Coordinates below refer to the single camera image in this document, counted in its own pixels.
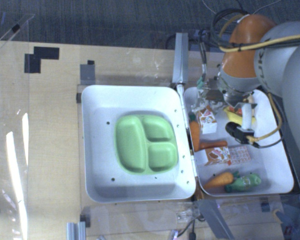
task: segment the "green plate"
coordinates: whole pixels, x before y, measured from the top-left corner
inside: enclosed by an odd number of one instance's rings
[[[115,125],[114,139],[117,160],[131,174],[167,172],[178,162],[174,130],[161,116],[123,116]]]

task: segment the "orange carrot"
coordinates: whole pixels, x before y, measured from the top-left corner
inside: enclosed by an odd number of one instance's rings
[[[216,142],[201,142],[199,148],[200,150],[204,150],[204,149],[211,149],[211,148],[225,147],[225,146],[228,146],[228,142],[226,142],[225,140],[220,140]]]
[[[199,150],[199,145],[200,145],[200,126],[196,121],[191,121],[189,126],[190,126],[193,149],[194,152],[197,152]]]
[[[220,175],[214,177],[212,180],[210,180],[208,183],[206,183],[203,188],[205,190],[211,189],[211,188],[217,188],[217,187],[222,187],[227,184],[231,184],[234,181],[234,176],[232,175],[231,172],[224,172],[221,173]]]

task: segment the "transparent plastic piece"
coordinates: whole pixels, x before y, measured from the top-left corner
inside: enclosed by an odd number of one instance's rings
[[[28,237],[29,74],[25,73],[25,54],[29,53],[32,17],[0,12],[0,239]]]

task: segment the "green toy bottle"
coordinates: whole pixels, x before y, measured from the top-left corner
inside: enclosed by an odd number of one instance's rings
[[[251,173],[248,176],[242,176],[237,178],[232,184],[224,186],[224,190],[227,193],[231,192],[243,192],[251,187],[258,186],[261,183],[261,179],[258,174]]]

